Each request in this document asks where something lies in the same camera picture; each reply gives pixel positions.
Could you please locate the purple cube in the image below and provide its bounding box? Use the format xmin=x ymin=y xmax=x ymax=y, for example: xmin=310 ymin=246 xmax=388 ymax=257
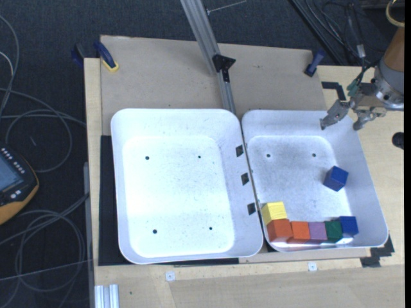
xmin=308 ymin=221 xmax=329 ymax=241

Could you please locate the brown cardboard board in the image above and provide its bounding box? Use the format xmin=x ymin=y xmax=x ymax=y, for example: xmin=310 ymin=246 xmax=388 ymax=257
xmin=100 ymin=35 xmax=369 ymax=264

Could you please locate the white plastic tray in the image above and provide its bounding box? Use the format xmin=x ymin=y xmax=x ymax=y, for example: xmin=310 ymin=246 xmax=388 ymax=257
xmin=110 ymin=108 xmax=265 ymax=265
xmin=240 ymin=108 xmax=390 ymax=253

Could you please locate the green cube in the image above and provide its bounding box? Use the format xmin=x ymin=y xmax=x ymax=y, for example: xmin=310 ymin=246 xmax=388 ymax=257
xmin=324 ymin=220 xmax=343 ymax=241

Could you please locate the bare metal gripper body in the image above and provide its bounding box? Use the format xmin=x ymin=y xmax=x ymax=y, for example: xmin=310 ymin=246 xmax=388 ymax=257
xmin=349 ymin=82 xmax=405 ymax=112

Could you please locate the blue cube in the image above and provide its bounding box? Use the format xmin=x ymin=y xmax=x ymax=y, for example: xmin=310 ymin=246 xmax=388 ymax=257
xmin=338 ymin=216 xmax=359 ymax=236
xmin=322 ymin=165 xmax=349 ymax=193

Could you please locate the yellow cube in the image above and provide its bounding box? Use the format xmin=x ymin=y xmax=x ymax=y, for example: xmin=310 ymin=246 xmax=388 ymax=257
xmin=260 ymin=201 xmax=288 ymax=226

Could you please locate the dark orange cube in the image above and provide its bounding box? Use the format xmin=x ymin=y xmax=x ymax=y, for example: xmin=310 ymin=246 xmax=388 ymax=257
xmin=266 ymin=218 xmax=294 ymax=244

